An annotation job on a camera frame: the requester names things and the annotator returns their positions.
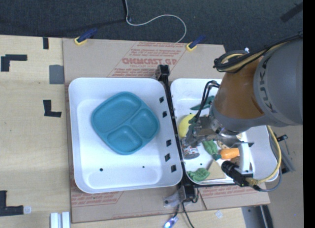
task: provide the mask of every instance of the blue clamp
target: blue clamp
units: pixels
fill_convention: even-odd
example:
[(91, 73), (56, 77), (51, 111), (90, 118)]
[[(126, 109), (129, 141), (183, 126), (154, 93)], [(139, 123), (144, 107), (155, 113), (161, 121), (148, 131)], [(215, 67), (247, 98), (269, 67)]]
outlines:
[(188, 51), (193, 51), (197, 47), (197, 44), (201, 43), (205, 38), (206, 38), (206, 36), (204, 36), (204, 35), (199, 36), (195, 41), (188, 43), (186, 45), (186, 49)]
[(97, 29), (90, 29), (88, 31), (86, 31), (84, 34), (82, 34), (81, 36), (77, 37), (74, 39), (74, 43), (78, 46), (84, 44), (87, 42), (87, 39), (93, 37), (95, 34), (97, 33)]

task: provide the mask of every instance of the blue light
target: blue light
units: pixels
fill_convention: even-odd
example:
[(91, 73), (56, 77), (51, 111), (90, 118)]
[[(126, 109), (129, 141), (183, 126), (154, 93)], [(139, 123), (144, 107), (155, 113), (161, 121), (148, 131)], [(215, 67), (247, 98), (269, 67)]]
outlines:
[(168, 221), (165, 223), (164, 228), (170, 228), (171, 227), (171, 223)]

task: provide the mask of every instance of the black carpet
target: black carpet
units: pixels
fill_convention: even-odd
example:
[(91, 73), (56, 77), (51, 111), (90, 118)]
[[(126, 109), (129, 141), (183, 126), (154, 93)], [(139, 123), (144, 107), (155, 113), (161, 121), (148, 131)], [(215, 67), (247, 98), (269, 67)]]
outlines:
[[(206, 44), (226, 51), (261, 48), (303, 29), (303, 0), (127, 0), (130, 22), (162, 14), (181, 18), (188, 43), (205, 35)], [(98, 28), (94, 38), (176, 42), (184, 26), (162, 17), (139, 27), (125, 21), (123, 0), (0, 0), (0, 34), (77, 37)]]

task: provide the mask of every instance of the teal divided plate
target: teal divided plate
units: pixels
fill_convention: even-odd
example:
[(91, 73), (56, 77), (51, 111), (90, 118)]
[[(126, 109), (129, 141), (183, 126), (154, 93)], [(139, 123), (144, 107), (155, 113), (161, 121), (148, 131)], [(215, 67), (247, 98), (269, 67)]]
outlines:
[(148, 144), (159, 131), (159, 121), (145, 102), (130, 92), (118, 93), (92, 113), (92, 126), (116, 153), (130, 155)]

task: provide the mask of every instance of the white tray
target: white tray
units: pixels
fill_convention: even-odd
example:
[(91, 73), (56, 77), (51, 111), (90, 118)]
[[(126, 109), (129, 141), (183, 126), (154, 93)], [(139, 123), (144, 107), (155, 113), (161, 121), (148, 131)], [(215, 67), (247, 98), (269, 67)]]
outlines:
[[(171, 94), (173, 100), (174, 114), (176, 117), (176, 124), (179, 125), (180, 121), (188, 114), (195, 114), (197, 111), (190, 110), (193, 106), (200, 104), (204, 87), (211, 79), (176, 79), (171, 84)], [(217, 88), (212, 88), (209, 96), (215, 96)], [(204, 109), (201, 112), (202, 115), (209, 114), (209, 109)], [(277, 165), (277, 160), (271, 150), (269, 135), (266, 126), (259, 126), (250, 128), (248, 131), (242, 134), (242, 141), (254, 142), (254, 145), (250, 148), (251, 157), (250, 162), (252, 164), (254, 179), (263, 179), (269, 176)], [(186, 171), (196, 171), (198, 168), (208, 169), (212, 162), (212, 156), (204, 149), (203, 145), (197, 147), (200, 155), (197, 158), (191, 160), (184, 160)], [(217, 160), (219, 165), (224, 160)], [(277, 178), (276, 174), (269, 181), (273, 181)], [(195, 182), (200, 185), (213, 185), (213, 184), (231, 184), (233, 180), (226, 176), (224, 179), (213, 179), (208, 181)]]
[[(160, 123), (158, 134), (142, 149), (120, 155), (94, 131), (95, 108), (119, 92), (141, 98)], [(69, 85), (71, 136), (76, 185), (87, 193), (168, 187), (183, 171), (164, 87), (149, 78), (78, 78)]]

